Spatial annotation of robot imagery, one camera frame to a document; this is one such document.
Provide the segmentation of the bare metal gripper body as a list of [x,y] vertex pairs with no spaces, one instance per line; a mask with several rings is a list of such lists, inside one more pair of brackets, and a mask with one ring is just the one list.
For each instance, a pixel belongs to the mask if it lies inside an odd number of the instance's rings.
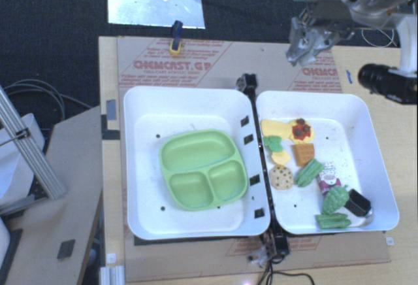
[[415,20],[411,0],[305,0],[305,39],[349,39],[356,29],[395,29]]

